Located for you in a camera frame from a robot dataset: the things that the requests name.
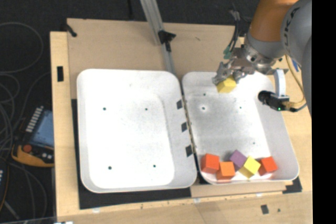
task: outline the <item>wooden block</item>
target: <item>wooden block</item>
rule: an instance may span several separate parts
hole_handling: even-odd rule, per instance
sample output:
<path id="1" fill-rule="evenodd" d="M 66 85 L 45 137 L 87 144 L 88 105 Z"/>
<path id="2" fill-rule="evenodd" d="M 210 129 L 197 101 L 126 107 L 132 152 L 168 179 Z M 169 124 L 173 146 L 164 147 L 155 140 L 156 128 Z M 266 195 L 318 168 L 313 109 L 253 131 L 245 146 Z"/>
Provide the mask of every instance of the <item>wooden block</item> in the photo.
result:
<path id="1" fill-rule="evenodd" d="M 278 169 L 272 156 L 260 160 L 259 175 L 267 175 L 275 172 Z"/>
<path id="2" fill-rule="evenodd" d="M 220 162 L 219 170 L 216 173 L 217 180 L 231 179 L 236 175 L 235 166 L 233 162 Z"/>
<path id="3" fill-rule="evenodd" d="M 246 159 L 247 157 L 239 150 L 235 150 L 230 157 L 230 161 L 234 163 L 235 170 L 241 169 Z"/>
<path id="4" fill-rule="evenodd" d="M 229 93 L 231 92 L 235 87 L 237 86 L 237 83 L 233 76 L 229 76 L 226 80 L 221 81 L 219 84 L 217 84 L 217 91 L 219 93 Z"/>
<path id="5" fill-rule="evenodd" d="M 206 153 L 201 159 L 201 171 L 214 174 L 219 170 L 219 156 Z"/>
<path id="6" fill-rule="evenodd" d="M 249 156 L 247 157 L 242 168 L 239 169 L 239 172 L 241 172 L 247 178 L 250 178 L 258 172 L 260 166 L 261 164 L 258 161 Z"/>

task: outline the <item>screen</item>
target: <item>screen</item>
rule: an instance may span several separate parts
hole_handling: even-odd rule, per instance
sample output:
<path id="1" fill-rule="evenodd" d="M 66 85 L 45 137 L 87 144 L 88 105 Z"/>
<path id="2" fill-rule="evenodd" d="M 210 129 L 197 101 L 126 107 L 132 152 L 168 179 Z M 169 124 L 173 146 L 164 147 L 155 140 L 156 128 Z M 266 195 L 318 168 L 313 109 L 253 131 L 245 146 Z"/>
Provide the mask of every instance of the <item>screen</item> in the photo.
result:
<path id="1" fill-rule="evenodd" d="M 30 142 L 32 144 L 54 148 L 54 125 L 52 112 L 50 110 L 43 112 Z"/>

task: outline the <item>wire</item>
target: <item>wire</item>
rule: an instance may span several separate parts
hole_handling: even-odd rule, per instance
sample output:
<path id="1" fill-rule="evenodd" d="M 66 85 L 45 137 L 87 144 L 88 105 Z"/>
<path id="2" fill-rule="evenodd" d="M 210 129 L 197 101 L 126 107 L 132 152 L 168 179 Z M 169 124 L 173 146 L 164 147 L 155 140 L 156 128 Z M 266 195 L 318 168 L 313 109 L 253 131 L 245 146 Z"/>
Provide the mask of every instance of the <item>wire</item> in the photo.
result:
<path id="1" fill-rule="evenodd" d="M 9 167 L 7 168 L 7 178 L 5 179 L 5 183 L 6 183 L 6 188 L 5 188 L 5 192 L 3 194 L 3 199 L 2 201 L 0 202 L 0 212 L 2 210 L 2 207 L 5 203 L 5 199 L 6 199 L 6 194 L 7 194 L 7 190 L 8 190 L 8 179 L 9 179 Z"/>
<path id="2" fill-rule="evenodd" d="M 8 164 L 11 165 L 11 166 L 13 166 L 13 167 L 16 167 L 16 168 L 22 170 L 25 173 L 27 173 L 27 175 L 29 175 L 40 186 L 42 194 L 43 194 L 43 199 L 44 199 L 44 207 L 43 207 L 43 211 L 42 211 L 42 214 L 41 214 L 40 218 L 43 218 L 46 215 L 47 204 L 48 204 L 47 193 L 46 193 L 46 190 L 45 190 L 44 186 L 42 185 L 42 183 L 31 172 L 29 172 L 24 167 L 20 167 L 20 166 L 14 164 L 14 163 L 8 163 Z"/>
<path id="3" fill-rule="evenodd" d="M 302 97 L 302 100 L 299 101 L 299 102 L 290 102 L 290 101 L 286 101 L 286 102 L 283 102 L 283 104 L 284 104 L 286 107 L 288 107 L 288 108 L 293 108 L 293 106 L 302 106 L 302 104 L 304 104 L 304 103 L 306 102 L 305 95 L 304 95 L 305 93 L 304 93 L 304 90 L 303 90 L 303 86 L 302 86 L 302 84 L 301 84 L 299 78 L 295 75 L 294 68 L 293 68 L 293 66 L 290 64 L 289 56 L 288 56 L 287 54 L 286 54 L 285 56 L 286 56 L 286 61 L 287 61 L 288 68 L 289 68 L 291 74 L 293 75 L 293 77 L 294 77 L 296 83 L 298 84 L 298 86 L 299 86 L 299 88 L 300 88 L 300 90 L 301 90 L 301 92 L 302 92 L 303 97 Z"/>
<path id="4" fill-rule="evenodd" d="M 28 183 L 28 187 L 29 187 L 29 191 L 30 191 L 30 198 L 31 198 L 31 203 L 32 203 L 32 209 L 33 209 L 33 219 L 36 217 L 36 208 L 35 208 L 35 197 L 34 197 L 34 191 L 32 188 L 32 183 L 30 181 L 30 178 L 28 176 L 28 172 L 27 170 L 24 168 L 23 164 L 21 164 L 21 168 L 25 173 L 26 179 L 27 179 L 27 183 Z"/>
<path id="5" fill-rule="evenodd" d="M 229 59 L 230 58 L 231 52 L 235 48 L 238 37 L 239 37 L 240 14 L 236 10 L 235 4 L 232 3 L 232 5 L 233 5 L 233 9 L 230 9 L 229 13 L 233 16 L 233 18 L 235 20 L 235 30 L 234 30 L 234 33 L 232 35 L 230 43 L 227 45 L 226 49 L 224 50 L 224 59 Z"/>
<path id="6" fill-rule="evenodd" d="M 29 98 L 29 96 L 32 92 L 33 87 L 36 85 L 36 83 L 40 79 L 42 79 L 46 75 L 50 74 L 50 72 L 46 72 L 46 73 L 42 74 L 40 77 L 38 77 L 31 84 L 28 92 L 25 95 L 24 103 L 22 105 L 22 108 L 21 108 L 20 114 L 17 118 L 17 121 L 14 124 L 12 124 L 12 120 L 13 120 L 14 114 L 15 114 L 15 98 L 20 93 L 20 83 L 19 83 L 18 79 L 15 76 L 12 75 L 12 73 L 17 73 L 17 72 L 27 70 L 28 68 L 35 65 L 39 61 L 39 59 L 42 57 L 42 54 L 43 54 L 43 51 L 44 51 L 44 43 L 43 43 L 43 40 L 41 38 L 41 35 L 35 29 L 33 29 L 32 27 L 30 27 L 28 25 L 25 25 L 25 24 L 22 24 L 22 23 L 18 23 L 18 22 L 9 22 L 9 23 L 0 24 L 0 28 L 5 27 L 5 26 L 12 26 L 12 25 L 22 26 L 22 27 L 25 27 L 25 28 L 31 30 L 39 39 L 40 50 L 39 50 L 39 54 L 36 57 L 36 59 L 32 63 L 30 63 L 29 65 L 27 65 L 23 68 L 16 69 L 16 70 L 9 70 L 9 71 L 2 70 L 2 71 L 0 71 L 0 78 L 4 78 L 4 77 L 10 78 L 16 84 L 14 93 L 12 93 L 9 89 L 7 89 L 7 87 L 4 84 L 0 83 L 0 88 L 3 89 L 6 93 L 6 95 L 7 95 L 6 98 L 3 98 L 2 100 L 0 100 L 0 116 L 3 119 L 3 126 L 1 126 L 2 129 L 0 130 L 0 135 L 3 136 L 3 138 L 0 140 L 0 157 L 5 156 L 5 157 L 3 157 L 3 159 L 6 160 L 6 161 L 10 157 L 10 154 L 11 154 L 10 152 L 11 152 L 12 147 L 13 147 L 13 142 L 14 142 L 13 133 L 17 129 L 17 127 L 19 126 L 20 122 L 22 121 L 23 114 L 24 114 L 24 111 L 25 111 L 25 108 L 26 108 L 26 105 L 27 105 L 27 102 L 28 102 L 28 98 Z M 10 107 L 10 110 L 11 110 L 10 113 L 8 113 L 6 111 L 6 109 L 4 107 L 5 105 L 6 106 L 8 105 Z M 30 178 L 35 180 L 37 182 L 37 184 L 40 186 L 40 188 L 42 190 L 42 193 L 43 193 L 43 196 L 44 196 L 44 201 L 45 201 L 42 216 L 41 216 L 41 218 L 43 218 L 46 214 L 46 211 L 47 211 L 47 194 L 46 194 L 46 191 L 45 191 L 42 183 L 32 173 L 27 171 L 22 164 L 21 164 L 22 167 L 20 167 L 16 164 L 13 164 L 13 163 L 9 163 L 9 162 L 8 162 L 8 164 L 16 167 L 18 169 L 21 169 L 25 173 L 25 177 L 26 177 L 26 180 L 27 180 L 27 183 L 28 183 L 30 196 L 31 196 L 33 218 L 36 217 L 36 205 L 35 205 L 34 191 L 33 191 L 32 185 L 31 185 L 32 183 L 30 181 Z"/>
<path id="7" fill-rule="evenodd" d="M 18 125 L 20 124 L 20 121 L 22 120 L 23 114 L 24 114 L 25 109 L 26 109 L 26 105 L 27 105 L 27 101 L 28 101 L 29 95 L 30 95 L 30 93 L 32 92 L 34 86 L 38 83 L 38 81 L 39 81 L 40 79 L 42 79 L 43 77 L 45 77 L 45 76 L 48 75 L 48 74 L 50 74 L 50 72 L 46 72 L 46 73 L 42 74 L 41 76 L 39 76 L 39 77 L 38 77 L 38 78 L 31 84 L 31 86 L 30 86 L 30 88 L 29 88 L 29 90 L 28 90 L 28 92 L 27 92 L 27 94 L 26 94 L 26 96 L 25 96 L 25 101 L 24 101 L 24 103 L 23 103 L 23 105 L 22 105 L 21 113 L 20 113 L 20 115 L 19 115 L 19 117 L 18 117 L 18 120 L 17 120 L 17 122 L 13 125 L 13 130 L 16 130 L 16 128 L 17 128 Z"/>
<path id="8" fill-rule="evenodd" d="M 23 23 L 19 23 L 19 22 L 9 22 L 9 23 L 2 23 L 2 24 L 0 24 L 0 28 L 1 27 L 5 27 L 5 26 L 11 26 L 11 25 L 23 26 L 23 27 L 31 30 L 38 37 L 38 39 L 40 41 L 40 52 L 39 52 L 38 56 L 36 57 L 36 59 L 31 64 L 29 64 L 29 65 L 27 65 L 27 66 L 25 66 L 23 68 L 16 69 L 16 70 L 0 71 L 0 74 L 17 73 L 17 72 L 21 72 L 21 71 L 24 71 L 24 70 L 32 67 L 41 58 L 41 56 L 43 54 L 43 50 L 44 50 L 44 43 L 43 43 L 43 40 L 41 38 L 41 35 L 35 29 L 33 29 L 32 27 L 30 27 L 29 25 L 26 25 L 26 24 L 23 24 Z"/>
<path id="9" fill-rule="evenodd" d="M 10 206 L 10 204 L 5 200 L 4 205 L 8 209 L 9 212 L 16 218 L 16 220 L 20 220 L 20 216 L 14 211 L 14 209 Z"/>
<path id="10" fill-rule="evenodd" d="M 301 106 L 300 108 L 297 108 L 297 109 L 295 109 L 295 108 L 290 108 L 289 110 L 290 110 L 291 112 L 298 112 L 298 111 L 304 109 L 306 106 L 307 106 L 307 103 L 305 103 L 305 104 L 304 104 L 303 106 Z"/>

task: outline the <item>yellow device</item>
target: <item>yellow device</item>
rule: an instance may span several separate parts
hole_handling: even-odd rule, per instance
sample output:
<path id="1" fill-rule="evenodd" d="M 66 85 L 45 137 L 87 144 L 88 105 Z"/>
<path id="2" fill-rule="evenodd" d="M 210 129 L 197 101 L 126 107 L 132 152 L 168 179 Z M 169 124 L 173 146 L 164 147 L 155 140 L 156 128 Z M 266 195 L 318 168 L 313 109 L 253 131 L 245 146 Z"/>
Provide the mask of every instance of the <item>yellow device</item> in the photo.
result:
<path id="1" fill-rule="evenodd" d="M 54 126 L 50 110 L 39 106 L 26 124 L 24 135 L 15 142 L 12 158 L 19 163 L 37 166 L 54 166 Z"/>

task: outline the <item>white tray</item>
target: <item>white tray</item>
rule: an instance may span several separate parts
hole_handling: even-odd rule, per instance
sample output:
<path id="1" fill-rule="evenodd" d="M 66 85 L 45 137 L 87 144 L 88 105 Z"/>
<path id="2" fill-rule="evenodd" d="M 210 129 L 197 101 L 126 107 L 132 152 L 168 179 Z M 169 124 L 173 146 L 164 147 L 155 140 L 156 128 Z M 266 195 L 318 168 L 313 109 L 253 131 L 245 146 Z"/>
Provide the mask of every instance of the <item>white tray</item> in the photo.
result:
<path id="1" fill-rule="evenodd" d="M 180 84 L 166 71 L 88 69 L 77 78 L 81 180 L 95 193 L 196 180 Z"/>
<path id="2" fill-rule="evenodd" d="M 270 175 L 258 173 L 247 179 L 239 172 L 230 181 L 217 181 L 215 175 L 203 173 L 210 184 L 288 181 L 299 174 L 282 114 L 258 100 L 262 90 L 274 92 L 267 76 L 255 73 L 241 79 L 230 93 L 218 93 L 211 78 L 214 72 L 191 72 L 182 85 L 191 124 L 198 163 L 206 153 L 228 161 L 234 150 L 255 159 L 273 156 L 278 170 Z"/>

